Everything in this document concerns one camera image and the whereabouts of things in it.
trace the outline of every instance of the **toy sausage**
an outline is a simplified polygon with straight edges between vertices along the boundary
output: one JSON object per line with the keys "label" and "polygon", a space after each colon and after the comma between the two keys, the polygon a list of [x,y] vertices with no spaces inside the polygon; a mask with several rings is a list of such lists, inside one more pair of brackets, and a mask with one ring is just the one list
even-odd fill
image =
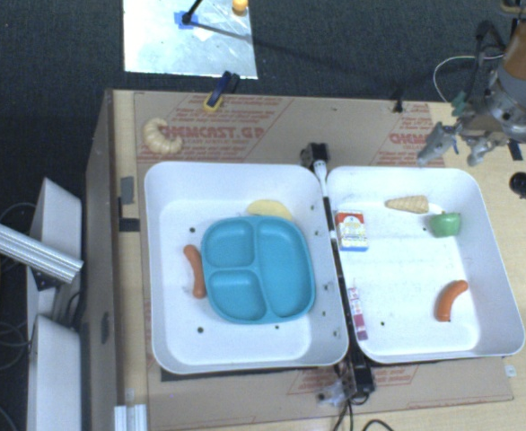
{"label": "toy sausage", "polygon": [[451,308],[454,300],[469,288],[469,283],[464,280],[450,283],[441,292],[436,305],[436,319],[442,322],[451,320]]}
{"label": "toy sausage", "polygon": [[197,250],[197,248],[192,245],[188,244],[183,248],[183,253],[185,254],[185,257],[188,258],[189,264],[191,265],[191,268],[193,269],[193,296],[195,298],[203,298],[207,295],[206,291],[206,281],[203,276],[203,265],[201,263],[201,254]]}

